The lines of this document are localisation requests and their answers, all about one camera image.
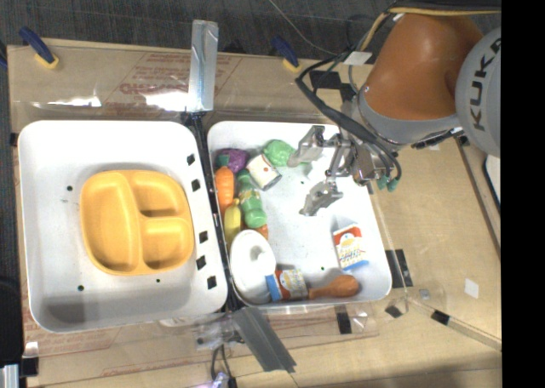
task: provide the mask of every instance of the wire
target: wire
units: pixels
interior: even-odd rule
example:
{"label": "wire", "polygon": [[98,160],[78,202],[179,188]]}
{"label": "wire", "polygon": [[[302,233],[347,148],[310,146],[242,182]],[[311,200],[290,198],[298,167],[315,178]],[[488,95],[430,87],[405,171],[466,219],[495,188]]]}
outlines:
{"label": "wire", "polygon": [[[364,51],[367,46],[370,43],[371,38],[376,34],[377,31],[379,31],[382,26],[386,23],[385,19],[386,17],[382,17],[383,14],[381,14],[373,23],[372,27],[359,39],[358,43],[356,43],[356,48],[358,48],[358,51]],[[348,66],[348,81],[350,83],[350,87],[352,88],[353,92],[355,94],[359,93],[360,88],[356,85],[356,82],[353,79],[353,65]]]}
{"label": "wire", "polygon": [[401,179],[401,165],[399,164],[396,157],[384,146],[382,145],[377,137],[371,133],[366,127],[364,127],[362,124],[356,122],[352,118],[346,116],[342,112],[335,110],[334,108],[331,108],[325,102],[323,102],[303,81],[303,78],[312,70],[317,69],[320,66],[324,66],[331,61],[334,61],[337,57],[329,57],[327,60],[319,61],[318,63],[315,63],[311,66],[309,66],[307,69],[305,69],[301,75],[295,80],[295,83],[297,84],[297,87],[303,92],[303,94],[316,106],[322,114],[324,114],[327,118],[329,118],[332,122],[336,123],[340,128],[344,128],[346,131],[357,137],[358,139],[372,144],[374,147],[379,149],[382,153],[379,153],[379,157],[382,160],[383,163],[389,168],[389,166],[386,163],[386,158],[390,160],[390,162],[394,165],[396,168],[397,174],[395,179],[400,180]]}
{"label": "wire", "polygon": [[308,43],[313,48],[316,48],[322,52],[325,52],[326,54],[331,54],[331,55],[336,54],[335,52],[331,52],[327,49],[321,48],[317,44],[314,44],[313,42],[308,40],[304,36],[304,34],[299,30],[299,28],[297,28],[297,26],[290,20],[290,18],[284,13],[284,11],[282,11],[282,9],[273,0],[267,0],[267,1],[280,13],[280,15],[285,19],[285,21],[291,25],[291,27],[295,30],[295,32],[299,35],[299,37],[301,37],[306,43]]}
{"label": "wire", "polygon": [[338,54],[336,57],[333,58],[333,63],[331,66],[325,71],[321,76],[316,85],[314,86],[313,93],[316,93],[318,89],[320,88],[321,83],[325,80],[325,78],[333,71],[333,69],[336,68],[336,66],[344,60],[346,55],[349,55],[354,50],[354,47],[345,49],[343,52]]}
{"label": "wire", "polygon": [[502,12],[500,0],[397,0],[387,8],[390,13],[415,13],[437,16],[496,14]]}
{"label": "wire", "polygon": [[210,376],[212,376],[212,380],[215,380],[215,378],[217,378],[218,376],[218,373],[215,372],[215,361],[217,360],[219,352],[221,352],[221,358],[223,360],[223,364],[225,365],[227,376],[229,376],[230,378],[232,377],[231,369],[229,368],[229,364],[227,362],[227,357],[225,354],[225,343],[222,343],[220,346],[216,347],[214,351],[212,352],[212,363],[210,365]]}

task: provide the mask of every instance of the toy carrot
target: toy carrot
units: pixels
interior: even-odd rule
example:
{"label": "toy carrot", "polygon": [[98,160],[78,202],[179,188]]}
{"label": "toy carrot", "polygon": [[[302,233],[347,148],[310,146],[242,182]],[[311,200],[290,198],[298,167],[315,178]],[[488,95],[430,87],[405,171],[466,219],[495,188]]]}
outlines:
{"label": "toy carrot", "polygon": [[215,188],[222,219],[225,210],[232,204],[232,200],[235,197],[235,175],[227,166],[228,159],[229,158],[225,156],[219,157],[218,163],[220,164],[220,168],[214,173]]}

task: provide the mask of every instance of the white sink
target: white sink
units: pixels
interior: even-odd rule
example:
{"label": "white sink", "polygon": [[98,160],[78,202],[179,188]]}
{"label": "white sink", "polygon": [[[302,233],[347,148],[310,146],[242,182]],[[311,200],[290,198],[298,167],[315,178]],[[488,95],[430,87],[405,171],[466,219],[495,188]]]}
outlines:
{"label": "white sink", "polygon": [[[196,317],[223,306],[227,280],[201,158],[183,125],[35,122],[20,133],[19,159],[30,309],[42,328],[108,328]],[[182,186],[195,233],[195,249],[184,265],[138,276],[93,265],[83,244],[79,195],[90,176],[112,169],[155,170]]]}

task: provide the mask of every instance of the cable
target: cable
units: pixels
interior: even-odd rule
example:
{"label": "cable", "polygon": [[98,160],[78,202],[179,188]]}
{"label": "cable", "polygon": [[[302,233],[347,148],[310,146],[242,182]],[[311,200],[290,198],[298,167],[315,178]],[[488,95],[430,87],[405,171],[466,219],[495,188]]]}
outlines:
{"label": "cable", "polygon": [[[354,50],[354,47],[351,47],[351,48],[348,48],[346,49],[345,51],[341,52],[340,54],[338,54],[336,57],[332,57],[329,59],[328,62],[331,62],[333,61],[333,63],[331,64],[331,66],[327,69],[327,71],[325,71],[321,76],[320,76],[320,79],[318,80],[318,82],[316,83],[316,85],[314,86],[314,90],[313,90],[313,93],[314,95],[316,95],[316,93],[318,92],[318,89],[319,89],[319,86],[321,84],[321,82],[323,82],[323,80],[325,79],[325,77],[327,77],[331,71],[345,58],[346,55],[350,54],[350,52],[352,52]],[[388,161],[388,156],[386,156],[382,150],[379,150],[377,151],[378,153],[378,156],[380,158],[380,160],[382,161],[382,163],[384,164],[384,168],[385,168],[385,171],[386,171],[386,177],[387,178],[390,178],[390,168],[393,166],[393,162],[391,161]]]}
{"label": "cable", "polygon": [[450,131],[447,131],[445,133],[435,135],[434,137],[430,137],[430,138],[426,138],[426,139],[417,141],[416,143],[413,143],[412,145],[410,145],[410,147],[412,147],[413,149],[423,149],[425,147],[438,145],[439,143],[441,143],[441,142],[443,142],[443,141],[445,141],[445,140],[447,140],[449,138],[462,137],[463,135],[465,135],[463,129],[460,129],[460,130],[457,130],[457,131],[454,131],[453,129],[451,129]]}
{"label": "cable", "polygon": [[[370,43],[371,38],[376,34],[377,31],[379,31],[382,26],[386,23],[385,19],[387,18],[387,15],[382,17],[383,14],[381,14],[373,23],[373,26],[359,39],[359,41],[356,43],[356,48],[358,48],[358,51],[362,52],[364,51],[367,46]],[[350,65],[348,67],[348,81],[350,83],[350,87],[352,88],[352,91],[355,94],[359,93],[359,88],[356,85],[356,82],[353,79],[353,65]]]}
{"label": "cable", "polygon": [[229,363],[227,362],[227,357],[225,354],[225,343],[222,343],[220,346],[216,347],[214,351],[212,352],[212,363],[210,365],[210,376],[212,376],[212,380],[215,380],[215,378],[218,377],[218,373],[215,371],[215,361],[217,360],[218,353],[221,352],[221,358],[223,360],[223,363],[225,365],[225,370],[227,372],[227,376],[229,378],[232,378],[231,369],[229,368]]}
{"label": "cable", "polygon": [[318,45],[311,42],[310,40],[308,40],[303,35],[303,33],[299,30],[299,28],[297,28],[297,26],[295,26],[295,24],[290,20],[290,18],[284,13],[284,11],[282,11],[282,9],[273,0],[267,0],[267,1],[280,13],[280,15],[286,20],[286,22],[288,22],[291,25],[291,27],[295,30],[295,32],[297,34],[299,34],[299,37],[301,37],[306,43],[308,43],[313,48],[316,48],[316,49],[318,49],[318,50],[320,50],[322,52],[325,52],[326,54],[332,54],[332,55],[336,54],[335,52],[331,52],[331,51],[329,51],[327,49],[321,48]]}
{"label": "cable", "polygon": [[495,14],[502,12],[500,0],[397,0],[387,8],[390,13],[437,16]]}
{"label": "cable", "polygon": [[[382,153],[393,163],[394,167],[396,168],[397,175],[395,179],[399,181],[401,179],[401,166],[396,157],[378,141],[377,137],[360,123],[325,104],[325,102],[323,102],[315,93],[313,93],[313,91],[304,83],[303,78],[311,70],[326,65],[335,60],[335,58],[336,57],[330,57],[327,60],[320,61],[305,69],[301,75],[295,79],[297,87],[299,87],[303,94],[314,104],[314,106],[320,110],[320,112],[322,112],[322,114],[324,114],[332,122],[336,123],[340,128],[344,128],[358,139],[366,143],[370,143],[376,148],[380,149],[380,151],[382,151]],[[381,154],[379,154],[379,157],[381,157],[381,160],[384,162],[384,158]]]}

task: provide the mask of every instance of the small box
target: small box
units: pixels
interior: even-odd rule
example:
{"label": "small box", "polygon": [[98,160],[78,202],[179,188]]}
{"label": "small box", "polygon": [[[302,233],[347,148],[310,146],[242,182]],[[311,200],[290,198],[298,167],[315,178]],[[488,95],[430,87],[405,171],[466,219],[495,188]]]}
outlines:
{"label": "small box", "polygon": [[369,264],[368,254],[364,250],[364,239],[358,225],[346,226],[333,232],[333,240],[343,270],[352,270]]}

